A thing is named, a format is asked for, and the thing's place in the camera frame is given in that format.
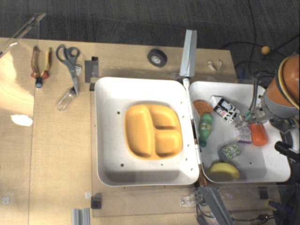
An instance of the pliers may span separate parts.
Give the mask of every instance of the pliers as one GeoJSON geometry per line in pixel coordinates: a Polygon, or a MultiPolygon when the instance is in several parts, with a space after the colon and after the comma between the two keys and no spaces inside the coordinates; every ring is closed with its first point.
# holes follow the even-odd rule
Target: pliers
{"type": "Polygon", "coordinates": [[[45,67],[41,75],[39,74],[38,71],[38,53],[39,53],[38,46],[34,46],[32,59],[31,59],[31,69],[32,69],[31,77],[36,79],[36,88],[40,89],[43,84],[43,79],[47,79],[49,77],[48,71],[50,70],[50,66],[51,66],[52,49],[49,47],[46,51],[45,67]]]}

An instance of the white plastic tray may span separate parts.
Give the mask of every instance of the white plastic tray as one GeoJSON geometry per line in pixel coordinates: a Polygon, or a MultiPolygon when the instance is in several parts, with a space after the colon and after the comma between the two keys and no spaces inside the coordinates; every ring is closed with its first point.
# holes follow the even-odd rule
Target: white plastic tray
{"type": "Polygon", "coordinates": [[[109,186],[188,185],[199,176],[192,126],[184,87],[176,81],[101,78],[95,85],[97,172],[109,186]],[[183,149],[173,158],[142,160],[128,151],[124,114],[135,104],[173,109],[180,121],[183,149]]]}
{"type": "MultiPolygon", "coordinates": [[[[258,95],[263,95],[264,88],[258,88],[258,95]]],[[[208,101],[211,96],[224,97],[228,102],[237,107],[243,114],[251,104],[253,86],[250,84],[221,83],[221,82],[194,82],[190,86],[191,100],[208,101]]],[[[193,111],[195,124],[198,126],[200,116],[193,111]]],[[[207,140],[207,146],[202,149],[201,158],[204,172],[212,163],[219,160],[218,149],[235,141],[234,124],[229,124],[221,116],[212,113],[212,133],[207,140]]],[[[241,155],[231,160],[240,172],[237,183],[252,182],[284,182],[290,177],[290,167],[286,156],[274,149],[277,141],[281,141],[280,133],[270,123],[265,123],[264,128],[268,135],[268,143],[262,147],[253,144],[242,144],[241,155]]]]}

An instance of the black wheel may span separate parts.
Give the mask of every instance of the black wheel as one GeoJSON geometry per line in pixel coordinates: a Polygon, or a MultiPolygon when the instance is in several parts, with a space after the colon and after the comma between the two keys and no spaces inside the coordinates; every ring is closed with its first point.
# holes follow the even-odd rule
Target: black wheel
{"type": "Polygon", "coordinates": [[[152,49],[147,56],[149,62],[156,67],[163,67],[167,63],[167,56],[158,49],[152,49]]]}

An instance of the wooden tabletop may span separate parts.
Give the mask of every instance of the wooden tabletop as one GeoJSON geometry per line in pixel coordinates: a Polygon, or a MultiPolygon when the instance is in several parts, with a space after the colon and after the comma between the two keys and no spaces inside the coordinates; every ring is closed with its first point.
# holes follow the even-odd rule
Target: wooden tabletop
{"type": "MultiPolygon", "coordinates": [[[[84,61],[92,56],[99,59],[99,75],[157,76],[172,79],[179,71],[183,48],[152,47],[143,45],[96,44],[23,39],[10,52],[0,58],[0,224],[2,225],[68,225],[74,208],[90,207],[92,166],[95,155],[93,104],[90,84],[84,82],[84,61]],[[77,78],[79,96],[62,112],[56,106],[73,86],[69,71],[55,57],[56,48],[77,47],[82,65],[77,78]],[[45,52],[53,50],[50,77],[41,89],[35,88],[30,77],[33,46],[38,45],[40,71],[45,64],[45,52]],[[167,65],[157,68],[147,60],[148,52],[161,49],[168,57],[167,65]],[[13,122],[26,118],[32,125],[21,126],[13,122]]],[[[197,49],[196,79],[235,81],[236,75],[229,51],[197,49]],[[217,66],[212,71],[207,62],[217,66]]],[[[95,217],[91,224],[197,224],[195,213],[164,215],[95,217]]]]}

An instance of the scissors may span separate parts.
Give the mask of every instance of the scissors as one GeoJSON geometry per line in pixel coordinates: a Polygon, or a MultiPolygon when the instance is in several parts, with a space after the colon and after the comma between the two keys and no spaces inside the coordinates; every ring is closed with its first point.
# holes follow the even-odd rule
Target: scissors
{"type": "Polygon", "coordinates": [[[69,72],[71,74],[71,78],[72,78],[72,81],[73,81],[73,84],[74,84],[74,89],[75,89],[75,92],[76,92],[77,95],[79,94],[79,88],[78,88],[78,82],[77,82],[76,72],[75,72],[75,62],[76,62],[76,59],[79,56],[79,53],[80,52],[79,52],[78,48],[70,47],[70,48],[67,49],[63,44],[59,45],[56,49],[57,59],[61,63],[65,64],[67,66],[67,68],[69,69],[69,72]],[[64,59],[61,59],[58,55],[59,50],[61,48],[63,49],[64,59]]]}

